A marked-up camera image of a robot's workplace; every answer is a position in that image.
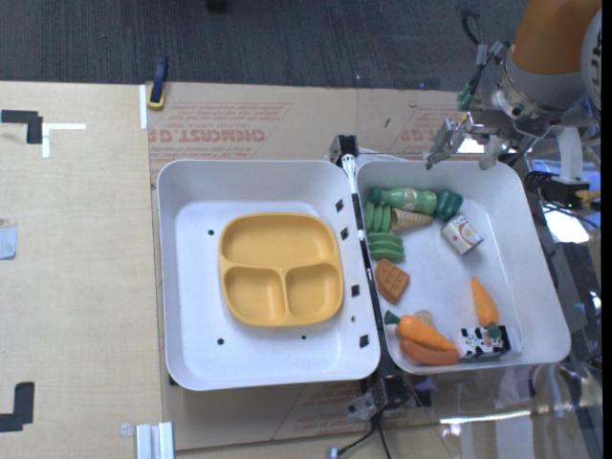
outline toy can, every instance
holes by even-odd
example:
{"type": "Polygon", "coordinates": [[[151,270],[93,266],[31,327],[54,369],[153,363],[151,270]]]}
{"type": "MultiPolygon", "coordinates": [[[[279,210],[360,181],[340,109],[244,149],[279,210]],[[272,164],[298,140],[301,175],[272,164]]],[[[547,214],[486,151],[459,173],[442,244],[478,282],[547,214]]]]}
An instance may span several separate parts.
{"type": "Polygon", "coordinates": [[[465,255],[469,251],[472,251],[485,241],[471,226],[463,214],[457,214],[453,218],[450,218],[448,222],[442,226],[441,232],[461,255],[465,255]]]}

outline yellow plate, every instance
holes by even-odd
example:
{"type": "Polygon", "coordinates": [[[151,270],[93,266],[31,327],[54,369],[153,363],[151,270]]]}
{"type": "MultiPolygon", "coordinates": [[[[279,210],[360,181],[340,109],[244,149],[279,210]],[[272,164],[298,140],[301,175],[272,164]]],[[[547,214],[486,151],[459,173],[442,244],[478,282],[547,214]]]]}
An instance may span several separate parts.
{"type": "Polygon", "coordinates": [[[344,295],[336,236],[319,218],[263,212],[232,219],[219,241],[223,296],[255,326],[295,326],[333,316],[344,295]]]}

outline dark floor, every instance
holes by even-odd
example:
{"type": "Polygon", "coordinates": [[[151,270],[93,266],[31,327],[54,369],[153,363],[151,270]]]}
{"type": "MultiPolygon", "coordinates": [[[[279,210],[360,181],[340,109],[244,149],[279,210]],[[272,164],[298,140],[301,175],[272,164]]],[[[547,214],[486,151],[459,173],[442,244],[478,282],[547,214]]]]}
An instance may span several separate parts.
{"type": "Polygon", "coordinates": [[[211,13],[205,0],[0,0],[0,79],[144,83],[166,55],[171,81],[457,90],[475,60],[461,9],[492,44],[526,3],[229,0],[211,13]]]}

